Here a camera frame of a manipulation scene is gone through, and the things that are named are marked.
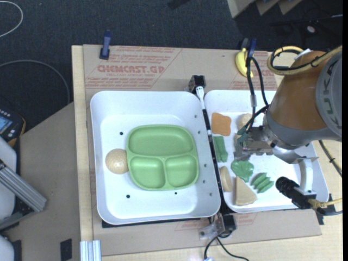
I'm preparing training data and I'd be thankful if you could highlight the green divided plate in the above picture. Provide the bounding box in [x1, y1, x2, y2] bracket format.
[125, 124, 200, 192]

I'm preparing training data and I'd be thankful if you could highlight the beige wedge slice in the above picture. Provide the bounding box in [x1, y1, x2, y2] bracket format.
[234, 176, 258, 207]

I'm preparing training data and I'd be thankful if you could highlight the thin black and white rod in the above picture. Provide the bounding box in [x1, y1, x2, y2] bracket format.
[195, 86, 227, 218]

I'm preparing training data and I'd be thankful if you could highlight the beige round bread roll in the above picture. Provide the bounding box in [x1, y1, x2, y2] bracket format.
[237, 113, 257, 132]

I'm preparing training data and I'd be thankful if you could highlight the green lettuce leaf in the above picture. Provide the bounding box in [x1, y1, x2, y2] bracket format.
[231, 159, 255, 183]

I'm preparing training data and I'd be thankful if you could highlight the green bean pod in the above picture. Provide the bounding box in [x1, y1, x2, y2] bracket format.
[212, 135, 229, 163]

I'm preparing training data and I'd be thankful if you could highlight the white plastic tray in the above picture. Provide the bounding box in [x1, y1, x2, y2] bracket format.
[89, 90, 222, 226]
[203, 89, 330, 214]

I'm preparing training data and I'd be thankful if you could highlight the black block with thin wires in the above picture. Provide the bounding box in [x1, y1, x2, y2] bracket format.
[187, 74, 206, 92]
[198, 213, 238, 240]

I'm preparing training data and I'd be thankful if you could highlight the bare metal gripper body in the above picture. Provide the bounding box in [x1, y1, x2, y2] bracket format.
[242, 126, 300, 164]

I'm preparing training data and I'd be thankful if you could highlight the orange toast slice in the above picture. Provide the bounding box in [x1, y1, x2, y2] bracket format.
[211, 112, 232, 137]

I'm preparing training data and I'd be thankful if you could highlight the yellow banana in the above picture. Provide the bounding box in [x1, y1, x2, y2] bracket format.
[235, 47, 254, 79]

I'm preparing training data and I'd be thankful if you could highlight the beige round bun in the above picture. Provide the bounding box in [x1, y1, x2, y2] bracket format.
[104, 148, 129, 175]

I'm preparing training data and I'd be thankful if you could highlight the brown cardboard board red print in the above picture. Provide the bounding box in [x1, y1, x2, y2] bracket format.
[83, 44, 323, 257]

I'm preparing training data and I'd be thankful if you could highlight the black cylinder on white bracket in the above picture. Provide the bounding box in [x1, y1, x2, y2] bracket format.
[275, 156, 318, 209]

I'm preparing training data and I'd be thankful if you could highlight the green ridged pea pod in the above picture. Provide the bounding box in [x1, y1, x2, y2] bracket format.
[250, 172, 275, 194]

